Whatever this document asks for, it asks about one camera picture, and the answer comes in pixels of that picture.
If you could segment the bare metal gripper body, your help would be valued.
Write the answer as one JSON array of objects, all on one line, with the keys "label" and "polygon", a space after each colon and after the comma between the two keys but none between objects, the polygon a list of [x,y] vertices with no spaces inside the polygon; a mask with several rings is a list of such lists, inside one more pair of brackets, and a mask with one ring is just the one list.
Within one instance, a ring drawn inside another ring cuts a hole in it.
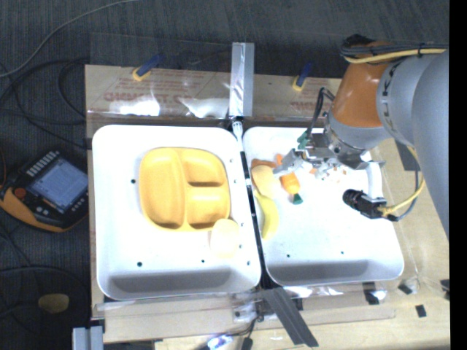
[{"label": "bare metal gripper body", "polygon": [[334,132],[305,132],[302,134],[302,159],[315,165],[344,165],[349,168],[366,168],[364,149],[345,144]]}]

